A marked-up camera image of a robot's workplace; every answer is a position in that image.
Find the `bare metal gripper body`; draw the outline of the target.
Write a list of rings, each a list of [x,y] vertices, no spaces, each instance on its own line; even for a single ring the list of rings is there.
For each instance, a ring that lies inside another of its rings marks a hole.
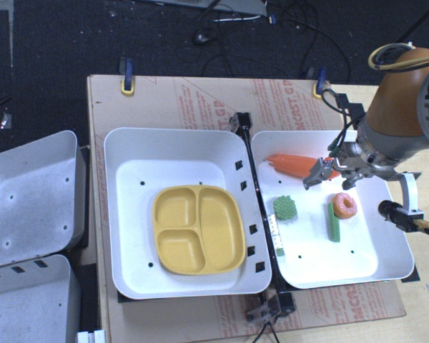
[[[333,167],[343,177],[353,181],[370,177],[389,180],[396,173],[395,168],[400,160],[385,156],[374,150],[369,144],[366,148],[355,141],[345,142],[337,156]]]

